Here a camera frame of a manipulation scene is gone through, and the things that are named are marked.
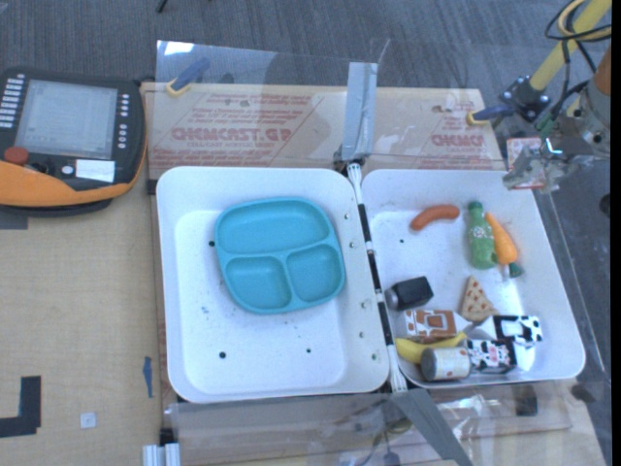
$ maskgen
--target clear plastic sheet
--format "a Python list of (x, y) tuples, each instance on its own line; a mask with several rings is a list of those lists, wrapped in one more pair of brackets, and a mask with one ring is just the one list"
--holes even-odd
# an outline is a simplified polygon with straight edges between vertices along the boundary
[[(446, 50), (430, 43), (374, 43), (375, 128), (363, 173), (387, 167), (505, 170), (507, 138), (529, 134), (533, 127), (516, 119), (477, 128), (464, 125), (468, 110), (496, 102), (498, 92), (513, 79), (494, 76), (485, 67), (486, 54), (495, 52), (499, 51)], [(210, 67), (186, 92), (175, 95), (167, 90), (205, 57)], [(156, 84), (146, 95), (152, 113), (149, 176), (157, 180), (177, 165), (338, 168), (335, 154), (343, 143), (348, 71), (349, 61), (331, 57), (159, 42)], [(572, 73), (588, 74), (579, 68)], [(588, 355), (588, 372), (581, 383), (432, 390), (438, 416), (473, 464), (498, 464), (498, 454), (506, 447), (515, 450), (515, 464), (539, 460), (533, 450), (517, 453), (520, 438), (507, 446), (501, 437), (533, 439), (537, 432), (554, 430), (572, 432), (563, 447), (552, 446), (548, 455), (556, 450), (555, 459), (573, 454), (576, 461), (584, 454), (585, 462), (592, 457), (599, 463), (597, 441), (593, 448), (580, 440), (581, 434), (592, 433), (588, 414), (582, 413), (584, 422), (572, 420), (571, 412), (582, 405), (572, 393), (597, 399), (610, 376), (553, 199), (538, 192), (535, 197)], [(184, 465), (299, 456), (305, 458), (300, 464), (362, 466), (389, 464), (392, 451), (403, 464), (409, 463), (406, 457), (412, 463), (447, 458), (414, 423), (395, 412), (395, 395), (407, 396), (409, 391), (395, 394), (387, 385), (363, 395), (178, 403), (167, 409), (167, 419), (181, 443)], [(531, 446), (528, 440), (524, 444)], [(547, 447), (545, 442), (539, 446)], [(503, 463), (513, 464), (502, 454)]]

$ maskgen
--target green bottle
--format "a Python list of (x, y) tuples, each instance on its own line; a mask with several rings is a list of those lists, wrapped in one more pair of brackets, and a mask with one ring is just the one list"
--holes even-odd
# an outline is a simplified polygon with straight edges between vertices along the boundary
[(480, 202), (471, 202), (468, 205), (468, 213), (470, 215), (468, 244), (473, 266), (476, 269), (492, 268), (498, 264), (498, 258), (494, 251), (492, 227), (483, 215), (483, 205)]

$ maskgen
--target gray floor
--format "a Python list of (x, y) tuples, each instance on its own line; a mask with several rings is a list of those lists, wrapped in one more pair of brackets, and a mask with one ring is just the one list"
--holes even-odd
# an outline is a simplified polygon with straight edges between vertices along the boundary
[[(157, 40), (370, 61), (391, 40), (408, 53), (388, 84), (477, 87), (489, 104), (547, 57), (554, 44), (545, 25), (569, 1), (169, 0), (158, 14), (159, 0), (0, 0), (0, 70), (23, 64), (140, 80), (155, 74)], [(605, 44), (589, 50), (598, 61)], [(572, 80), (588, 75), (576, 57)], [(576, 392), (590, 402), (611, 464), (610, 223), (600, 210), (609, 181), (609, 163), (601, 162), (565, 181), (552, 200), (564, 231), (554, 240), (568, 250), (558, 260), (575, 272), (568, 291), (578, 298), (584, 337), (594, 337)]]

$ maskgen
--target toy carrot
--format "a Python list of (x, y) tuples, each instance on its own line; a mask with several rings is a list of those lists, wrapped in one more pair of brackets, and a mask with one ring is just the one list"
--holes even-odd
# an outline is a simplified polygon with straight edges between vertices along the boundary
[(517, 260), (517, 247), (511, 240), (511, 237), (507, 231), (496, 221), (496, 219), (489, 213), (485, 213), (485, 220), (489, 222), (492, 227), (492, 234), (494, 235), (494, 250), (498, 256), (498, 263), (508, 265), (508, 275), (512, 278), (517, 278), (523, 271), (515, 262)]

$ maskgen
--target white tray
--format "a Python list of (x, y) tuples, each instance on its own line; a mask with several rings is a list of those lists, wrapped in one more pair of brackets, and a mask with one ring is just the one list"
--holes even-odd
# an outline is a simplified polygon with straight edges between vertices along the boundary
[[(213, 240), (230, 206), (308, 198), (331, 219), (345, 286), (320, 306), (279, 315), (245, 311), (230, 297)], [(389, 361), (355, 196), (327, 169), (179, 167), (157, 184), (168, 373), (197, 403), (368, 392)]]
[[(425, 309), (459, 311), (466, 281), (474, 274), (501, 315), (538, 316), (543, 341), (535, 347), (529, 371), (504, 375), (472, 371), (463, 380), (428, 383), (418, 366), (400, 358), (404, 375), (420, 386), (448, 387), (557, 380), (576, 376), (585, 362), (584, 346), (541, 221), (529, 190), (507, 190), (504, 172), (443, 170), (376, 170), (362, 182), (376, 265), (382, 289), (427, 277), (434, 291)], [(510, 279), (502, 269), (481, 271), (469, 261), (467, 206), (479, 200), (507, 229), (517, 245), (523, 276)], [(454, 204), (462, 209), (455, 221), (432, 222), (423, 230), (409, 222), (423, 209)], [(393, 336), (404, 336), (401, 314), (389, 311)]]

